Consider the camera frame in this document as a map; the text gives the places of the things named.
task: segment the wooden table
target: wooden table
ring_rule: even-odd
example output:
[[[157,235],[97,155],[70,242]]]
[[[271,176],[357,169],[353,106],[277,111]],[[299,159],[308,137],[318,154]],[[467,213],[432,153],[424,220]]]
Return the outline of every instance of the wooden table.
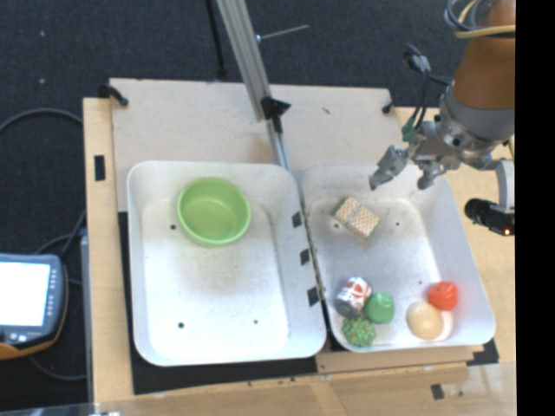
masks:
[[[125,79],[112,80],[111,83],[124,95],[126,89],[135,84]],[[182,92],[179,97],[183,98],[186,106],[192,107],[193,112],[197,109],[199,100],[195,99],[193,89],[199,89],[198,82],[152,83],[167,84],[172,90],[179,89],[180,84],[190,85],[185,88],[192,91]],[[294,99],[293,107],[302,115],[301,118],[316,111],[333,114],[336,109],[333,94],[338,100],[335,103],[341,101],[338,106],[342,118],[368,115],[364,103],[370,103],[374,109],[387,103],[389,97],[389,92],[383,89],[272,88],[276,98],[282,95]],[[229,93],[232,95],[232,109],[245,112],[245,115],[251,111],[246,98],[242,101],[239,97],[240,101],[236,101],[237,93],[234,92],[240,91],[237,84],[211,83],[202,90],[208,90],[208,94],[210,91]],[[218,103],[203,103],[202,106],[207,116],[222,115]],[[121,210],[118,190],[124,189],[118,187],[122,176],[118,176],[117,172],[121,164],[118,166],[115,163],[117,148],[114,143],[120,136],[114,130],[121,124],[115,125],[113,119],[114,111],[118,109],[123,108],[114,100],[87,98],[83,101],[93,396],[98,411],[182,414],[183,409],[187,408],[188,412],[203,414],[217,413],[222,409],[225,409],[226,414],[364,414],[369,409],[380,409],[382,413],[389,410],[394,414],[423,411],[451,414],[479,407],[481,413],[487,413],[487,408],[503,414],[516,412],[514,239],[495,235],[467,219],[463,220],[465,231],[495,314],[497,328],[494,340],[499,350],[499,364],[468,367],[466,361],[471,360],[473,353],[480,351],[481,347],[436,349],[428,350],[425,354],[413,350],[364,355],[365,358],[354,358],[349,353],[331,353],[324,349],[318,355],[318,364],[324,366],[318,374],[135,395],[117,222],[117,214]],[[166,104],[162,109],[171,107]],[[164,112],[157,112],[156,107],[150,111],[151,115],[165,115]],[[396,108],[389,115],[390,121],[398,129],[411,112],[410,108]],[[295,115],[291,109],[292,120],[286,117],[290,122],[285,125],[286,131],[287,128],[294,129],[291,125],[296,119]],[[297,128],[302,127],[302,124],[297,123]],[[290,144],[293,140],[291,136],[286,143]],[[374,153],[381,155],[389,144],[386,134],[382,145]],[[511,157],[508,149],[499,149],[495,153],[494,157]],[[359,157],[362,161],[374,158],[367,155]],[[264,159],[271,159],[271,155],[266,154]],[[103,174],[99,174],[99,164],[103,164]],[[493,172],[477,172],[463,166],[457,172],[449,173],[447,178],[460,211],[463,211],[464,204],[471,197],[497,199],[497,181]]]

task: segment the sponge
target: sponge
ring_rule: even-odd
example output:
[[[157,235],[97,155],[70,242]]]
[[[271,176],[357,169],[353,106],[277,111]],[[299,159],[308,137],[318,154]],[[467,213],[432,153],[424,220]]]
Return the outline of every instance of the sponge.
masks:
[[[362,238],[368,237],[380,223],[379,217],[351,196],[339,205],[334,218]]]

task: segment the black clamp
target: black clamp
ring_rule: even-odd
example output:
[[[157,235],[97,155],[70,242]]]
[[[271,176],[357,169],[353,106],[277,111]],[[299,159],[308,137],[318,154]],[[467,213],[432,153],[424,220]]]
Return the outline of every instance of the black clamp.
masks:
[[[98,96],[102,99],[109,99],[110,96],[114,97],[120,105],[126,107],[129,104],[129,100],[121,95],[120,91],[114,88],[112,85],[104,84],[98,87]]]
[[[290,103],[284,101],[277,101],[271,97],[264,97],[262,99],[262,109],[264,116],[267,120],[271,119],[276,133],[283,133],[284,129],[281,124],[281,116],[285,111],[291,107]]]

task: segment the white tray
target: white tray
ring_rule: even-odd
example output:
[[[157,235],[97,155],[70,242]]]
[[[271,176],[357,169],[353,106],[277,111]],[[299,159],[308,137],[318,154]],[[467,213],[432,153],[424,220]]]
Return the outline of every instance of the white tray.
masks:
[[[369,188],[376,166],[314,166],[302,178],[307,223],[333,335],[348,350],[373,352],[398,348],[472,346],[489,341],[495,320],[480,279],[451,188],[445,178],[421,191],[421,171],[409,165],[394,180]],[[359,200],[381,222],[367,239],[340,225],[333,213],[344,198]],[[374,291],[394,297],[391,323],[375,324],[377,337],[358,348],[343,335],[343,317],[334,299],[350,276],[362,276]],[[426,300],[432,283],[455,282],[459,302],[441,312],[444,332],[434,341],[414,336],[405,315],[412,302]]]
[[[227,179],[251,203],[247,233],[204,248],[177,218],[177,197],[200,177]],[[134,343],[159,366],[303,358],[326,338],[297,183],[271,164],[148,161],[127,179]]]

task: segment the red and white can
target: red and white can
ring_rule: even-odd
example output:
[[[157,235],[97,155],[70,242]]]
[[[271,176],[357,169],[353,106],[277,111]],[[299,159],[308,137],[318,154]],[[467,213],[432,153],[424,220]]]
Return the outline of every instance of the red and white can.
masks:
[[[334,301],[337,313],[344,317],[356,317],[372,294],[372,287],[360,276],[352,276]]]

